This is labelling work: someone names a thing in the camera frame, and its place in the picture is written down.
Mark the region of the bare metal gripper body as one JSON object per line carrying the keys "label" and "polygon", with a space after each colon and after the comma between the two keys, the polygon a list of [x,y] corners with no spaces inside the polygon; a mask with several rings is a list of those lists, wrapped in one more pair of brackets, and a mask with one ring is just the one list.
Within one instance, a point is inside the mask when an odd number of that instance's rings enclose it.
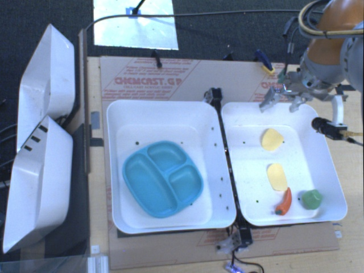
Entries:
{"label": "bare metal gripper body", "polygon": [[325,100],[334,89],[334,84],[319,80],[308,72],[288,72],[283,79],[283,94],[291,97]]}

